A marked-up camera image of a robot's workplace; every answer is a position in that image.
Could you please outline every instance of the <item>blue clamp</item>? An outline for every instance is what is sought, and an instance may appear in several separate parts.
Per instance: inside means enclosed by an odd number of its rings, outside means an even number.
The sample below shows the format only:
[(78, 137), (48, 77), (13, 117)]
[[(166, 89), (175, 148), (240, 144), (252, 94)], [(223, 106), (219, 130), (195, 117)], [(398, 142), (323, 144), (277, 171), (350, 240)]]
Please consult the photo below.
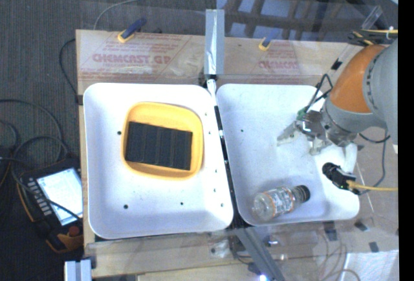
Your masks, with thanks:
[(127, 29), (118, 34), (118, 40), (121, 43), (126, 43), (135, 35), (135, 32), (139, 31), (146, 23), (147, 20), (144, 17), (142, 19), (136, 20)]

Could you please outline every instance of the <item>black connector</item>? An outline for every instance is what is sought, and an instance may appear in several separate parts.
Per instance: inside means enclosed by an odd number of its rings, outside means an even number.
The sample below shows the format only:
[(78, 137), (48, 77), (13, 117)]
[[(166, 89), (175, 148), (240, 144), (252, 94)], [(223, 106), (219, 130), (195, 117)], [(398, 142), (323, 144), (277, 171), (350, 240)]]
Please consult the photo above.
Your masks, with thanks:
[(347, 183), (347, 181), (355, 181), (356, 176), (350, 173), (345, 173), (340, 166), (333, 163), (326, 163), (322, 166), (322, 173), (339, 189), (349, 190), (354, 194), (359, 193), (359, 190), (357, 189), (350, 189)]

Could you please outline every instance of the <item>clear bottle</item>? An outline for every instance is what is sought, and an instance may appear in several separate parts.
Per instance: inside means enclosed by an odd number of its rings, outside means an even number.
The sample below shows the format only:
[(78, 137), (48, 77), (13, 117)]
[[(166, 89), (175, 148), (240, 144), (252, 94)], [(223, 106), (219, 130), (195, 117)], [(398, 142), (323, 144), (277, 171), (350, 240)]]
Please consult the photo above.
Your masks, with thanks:
[(252, 212), (260, 221), (270, 221), (284, 213), (292, 212), (310, 197), (311, 192), (305, 185), (279, 186), (258, 193), (253, 200)]

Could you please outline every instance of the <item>gray carpet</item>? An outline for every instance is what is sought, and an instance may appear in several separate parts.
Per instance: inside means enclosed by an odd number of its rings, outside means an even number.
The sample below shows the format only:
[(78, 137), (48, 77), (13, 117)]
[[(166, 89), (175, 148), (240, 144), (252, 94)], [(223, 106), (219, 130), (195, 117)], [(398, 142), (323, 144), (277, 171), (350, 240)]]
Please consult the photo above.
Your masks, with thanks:
[[(104, 8), (121, 1), (125, 0), (0, 0), (0, 99), (23, 100), (49, 110), (59, 123), (70, 152), (77, 155), (80, 146), (77, 105), (59, 65), (60, 49), (75, 37), (76, 29), (93, 28), (97, 15)], [(396, 4), (390, 0), (364, 1), (380, 5), (388, 24), (398, 27)], [(139, 1), (109, 11), (102, 16), (97, 28), (118, 30), (125, 27), (133, 17), (125, 8), (134, 8), (137, 13), (149, 10), (152, 11), (150, 16), (159, 18), (153, 7), (166, 8), (171, 14), (168, 20), (160, 20), (164, 24), (163, 32), (202, 34), (202, 25), (195, 23), (196, 19), (189, 20), (191, 16), (187, 11), (204, 12), (215, 6), (216, 0)], [(76, 87), (74, 43), (63, 49), (62, 64)], [(51, 119), (28, 104), (0, 103), (0, 120), (16, 129), (18, 142), (39, 135), (56, 136)], [(10, 130), (0, 123), (0, 145), (13, 143)], [(41, 166), (52, 162), (59, 148), (54, 141), (38, 140), (18, 157), (32, 166)], [(63, 262), (82, 257), (82, 250), (69, 255), (53, 253), (35, 233), (15, 192), (8, 204), (11, 211), (0, 225), (0, 280), (63, 280)]]

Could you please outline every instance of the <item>yellow cable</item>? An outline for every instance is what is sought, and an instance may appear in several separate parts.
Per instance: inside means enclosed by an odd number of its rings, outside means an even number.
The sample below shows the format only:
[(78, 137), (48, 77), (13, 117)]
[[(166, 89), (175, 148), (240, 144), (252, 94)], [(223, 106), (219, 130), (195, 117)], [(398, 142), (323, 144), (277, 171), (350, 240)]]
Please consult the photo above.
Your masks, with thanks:
[(348, 180), (347, 181), (349, 188), (358, 188), (358, 189), (366, 189), (366, 190), (376, 190), (376, 191), (398, 191), (398, 188), (378, 188), (376, 186), (366, 186), (366, 185), (359, 185), (358, 183)]

